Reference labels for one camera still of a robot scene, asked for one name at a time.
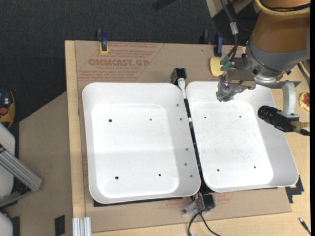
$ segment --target black carpet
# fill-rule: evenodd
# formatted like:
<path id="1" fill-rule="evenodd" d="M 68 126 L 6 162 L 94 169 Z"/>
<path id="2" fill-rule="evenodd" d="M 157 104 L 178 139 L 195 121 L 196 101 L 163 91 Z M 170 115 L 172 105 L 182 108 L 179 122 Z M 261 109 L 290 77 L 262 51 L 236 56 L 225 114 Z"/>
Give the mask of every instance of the black carpet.
<path id="1" fill-rule="evenodd" d="M 64 41 L 95 40 L 98 27 L 110 41 L 197 44 L 220 30 L 233 44 L 205 0 L 0 0 L 0 87 L 12 90 L 17 121 L 66 91 Z"/>

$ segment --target copper colored cylinder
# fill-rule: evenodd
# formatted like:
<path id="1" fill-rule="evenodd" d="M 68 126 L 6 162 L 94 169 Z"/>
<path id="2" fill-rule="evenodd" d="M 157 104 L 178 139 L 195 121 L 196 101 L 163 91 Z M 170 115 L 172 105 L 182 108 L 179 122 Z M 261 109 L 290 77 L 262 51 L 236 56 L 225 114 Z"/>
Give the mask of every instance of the copper colored cylinder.
<path id="1" fill-rule="evenodd" d="M 311 0 L 266 0 L 269 7 L 295 7 Z M 307 48 L 307 28 L 310 13 L 294 16 L 273 16 L 261 12 L 252 39 L 256 47 L 266 52 L 287 53 Z"/>

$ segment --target white plastic container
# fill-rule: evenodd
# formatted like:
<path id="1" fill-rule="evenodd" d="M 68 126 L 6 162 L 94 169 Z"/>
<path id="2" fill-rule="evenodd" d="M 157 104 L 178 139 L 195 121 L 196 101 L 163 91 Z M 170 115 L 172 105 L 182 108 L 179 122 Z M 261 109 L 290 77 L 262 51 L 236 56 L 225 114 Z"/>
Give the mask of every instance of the white plastic container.
<path id="1" fill-rule="evenodd" d="M 257 86 L 218 102 L 216 82 L 192 82 L 186 94 L 202 172 L 216 192 L 294 185 L 285 134 L 260 120 L 274 106 Z M 82 93 L 89 189 L 101 203 L 191 196 L 200 187 L 184 100 L 170 83 L 91 83 Z"/>
<path id="2" fill-rule="evenodd" d="M 12 221 L 0 212 L 0 235 L 13 236 Z"/>
<path id="3" fill-rule="evenodd" d="M 0 143 L 12 154 L 15 152 L 15 138 L 0 123 Z M 0 199 L 11 193 L 14 183 L 14 176 L 0 165 Z"/>
<path id="4" fill-rule="evenodd" d="M 116 203 L 198 191 L 198 165 L 178 87 L 91 83 L 82 96 L 95 200 Z"/>

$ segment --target wooden table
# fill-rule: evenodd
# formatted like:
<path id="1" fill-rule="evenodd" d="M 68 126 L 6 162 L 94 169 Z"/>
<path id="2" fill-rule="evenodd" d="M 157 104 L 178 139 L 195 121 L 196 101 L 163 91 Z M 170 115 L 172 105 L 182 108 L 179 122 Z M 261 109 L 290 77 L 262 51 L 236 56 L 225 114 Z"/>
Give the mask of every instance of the wooden table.
<path id="1" fill-rule="evenodd" d="M 191 55 L 195 45 L 181 45 L 180 55 Z M 204 51 L 211 53 L 212 46 L 205 45 Z M 73 217 L 83 218 L 86 216 L 84 202 L 83 169 L 81 155 L 81 138 L 79 122 L 79 103 L 76 73 L 76 52 L 75 41 L 66 41 L 66 75 L 67 75 L 67 95 L 69 114 L 69 134 L 70 134 L 70 158 L 71 158 L 71 180 L 72 180 L 72 205 Z M 297 87 L 297 96 L 301 92 L 309 91 L 308 85 L 297 68 L 289 76 L 283 79 L 300 80 L 302 83 Z M 278 108 L 282 108 L 283 96 L 281 90 L 272 90 L 272 94 Z M 296 113 L 301 116 L 302 122 L 309 121 L 309 112 L 296 107 Z M 298 218 L 301 217 L 310 226 L 310 140 L 296 133 L 287 134 L 287 139 L 294 156 L 298 172 L 304 186 L 305 192 L 302 195 L 294 196 L 291 213 L 246 217 L 228 220 L 217 220 L 209 222 L 213 231 L 220 235 L 307 235 L 307 232 L 300 224 Z M 192 232 L 199 236 L 210 235 L 202 222 L 194 222 Z M 141 236 L 141 235 L 187 235 L 187 224 L 176 224 L 169 226 L 158 226 L 139 229 L 118 230 L 109 232 L 93 233 L 94 236 Z"/>

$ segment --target robotic arm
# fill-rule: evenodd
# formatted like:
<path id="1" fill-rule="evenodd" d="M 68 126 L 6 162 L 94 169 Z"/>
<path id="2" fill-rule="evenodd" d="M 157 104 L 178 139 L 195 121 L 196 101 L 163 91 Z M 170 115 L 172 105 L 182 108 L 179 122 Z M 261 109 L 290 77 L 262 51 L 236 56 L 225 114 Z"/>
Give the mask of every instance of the robotic arm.
<path id="1" fill-rule="evenodd" d="M 219 76 L 217 99 L 232 100 L 235 94 L 254 89 L 256 84 L 282 88 L 283 111 L 264 106 L 258 115 L 284 132 L 296 131 L 293 124 L 299 116 L 294 114 L 295 86 L 299 82 L 280 82 L 279 79 L 298 63 L 309 59 L 310 0 L 266 0 L 265 4 L 255 1 L 262 11 L 245 53 L 241 58 L 226 56 L 220 63 L 224 74 Z M 237 34 L 237 31 L 232 29 L 232 33 Z"/>

